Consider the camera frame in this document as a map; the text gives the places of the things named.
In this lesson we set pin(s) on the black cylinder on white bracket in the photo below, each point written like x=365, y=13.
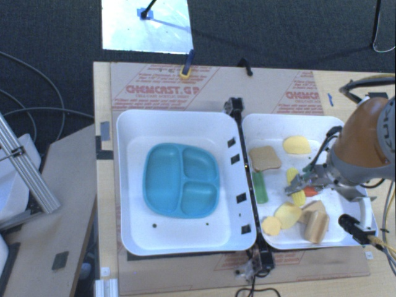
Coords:
x=352, y=226

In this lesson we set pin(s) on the tan bread piece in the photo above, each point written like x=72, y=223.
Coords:
x=317, y=227
x=315, y=206

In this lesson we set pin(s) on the blue divided plate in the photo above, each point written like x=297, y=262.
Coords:
x=167, y=178

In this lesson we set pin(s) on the orange carrot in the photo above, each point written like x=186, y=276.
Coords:
x=310, y=191

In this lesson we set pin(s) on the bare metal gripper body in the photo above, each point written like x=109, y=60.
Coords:
x=321, y=177

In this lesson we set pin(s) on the brown cardboard board red print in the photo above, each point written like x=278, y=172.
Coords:
x=173, y=91

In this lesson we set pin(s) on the yellow corn cob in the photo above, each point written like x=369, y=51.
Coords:
x=299, y=199

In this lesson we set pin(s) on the brown toast slice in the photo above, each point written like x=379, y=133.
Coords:
x=265, y=158

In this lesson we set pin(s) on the green pickle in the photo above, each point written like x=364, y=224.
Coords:
x=260, y=189

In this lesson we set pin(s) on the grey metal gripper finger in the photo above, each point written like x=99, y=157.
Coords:
x=294, y=190
x=297, y=179

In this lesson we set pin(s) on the thin black and white rod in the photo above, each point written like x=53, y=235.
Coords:
x=247, y=169

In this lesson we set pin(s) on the white plastic tray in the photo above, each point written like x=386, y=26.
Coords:
x=173, y=125
x=309, y=240

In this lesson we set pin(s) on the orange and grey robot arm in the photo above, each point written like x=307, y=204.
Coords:
x=362, y=135

